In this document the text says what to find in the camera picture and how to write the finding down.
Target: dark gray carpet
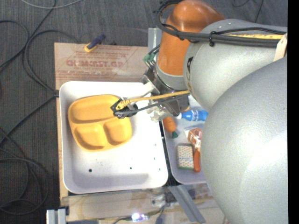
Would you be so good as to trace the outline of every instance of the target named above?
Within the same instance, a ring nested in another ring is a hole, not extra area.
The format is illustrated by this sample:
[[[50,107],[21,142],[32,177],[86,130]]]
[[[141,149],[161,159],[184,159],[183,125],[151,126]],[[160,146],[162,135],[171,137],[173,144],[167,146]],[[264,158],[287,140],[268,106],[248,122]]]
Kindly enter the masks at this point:
[[[26,0],[39,6],[52,6],[53,0]],[[75,0],[57,0],[57,6]],[[86,0],[69,7],[55,9],[44,21],[38,32],[55,29],[64,31],[81,43],[104,33],[104,44],[115,41],[118,45],[147,46],[148,28],[155,27],[153,10],[160,0]],[[251,0],[242,7],[234,7],[233,0],[203,0],[226,18],[254,21],[261,0]],[[245,0],[236,0],[241,4]],[[14,20],[23,24],[30,35],[49,12],[29,6],[20,0],[0,0],[0,20]],[[258,23],[276,26],[288,25],[288,0],[264,0]],[[0,23],[0,64],[22,48],[26,34],[15,23]],[[45,33],[38,36],[28,49],[28,58],[33,71],[51,88],[54,88],[54,42],[73,42],[65,35]],[[21,56],[17,56],[0,68],[0,129],[10,130],[27,114],[53,96],[33,81],[22,66]],[[58,158],[57,158],[57,119],[54,99],[25,119],[9,137],[0,133],[0,148],[21,157],[17,144],[26,157],[45,168],[48,174],[49,193],[42,205],[42,212],[25,216],[9,215],[0,210],[0,223],[44,223],[44,210],[59,207]],[[0,159],[11,157],[0,151]],[[41,184],[44,195],[46,183],[43,174],[32,166]],[[26,185],[26,166],[20,162],[0,162],[0,208],[5,202],[19,198]],[[5,210],[21,212],[31,210],[41,198],[38,186],[32,175],[28,188],[22,196],[28,201],[18,201]]]

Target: yellow plate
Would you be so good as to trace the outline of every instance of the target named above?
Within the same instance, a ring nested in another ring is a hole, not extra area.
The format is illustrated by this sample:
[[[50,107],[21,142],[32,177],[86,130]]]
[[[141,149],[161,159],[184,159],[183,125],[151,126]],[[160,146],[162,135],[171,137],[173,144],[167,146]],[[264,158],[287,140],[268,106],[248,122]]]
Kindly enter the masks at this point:
[[[129,118],[119,119],[110,107],[114,95],[81,98],[68,109],[68,121],[76,143],[86,151],[102,151],[125,144],[132,136]]]

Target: blue bottle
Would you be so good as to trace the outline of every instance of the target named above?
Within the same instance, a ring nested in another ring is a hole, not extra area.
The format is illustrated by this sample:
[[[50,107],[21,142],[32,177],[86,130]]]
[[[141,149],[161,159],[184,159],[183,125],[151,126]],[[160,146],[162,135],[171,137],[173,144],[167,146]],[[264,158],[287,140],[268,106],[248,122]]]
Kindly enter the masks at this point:
[[[186,119],[188,121],[205,121],[208,113],[205,110],[188,110],[186,112],[180,113],[177,119]]]

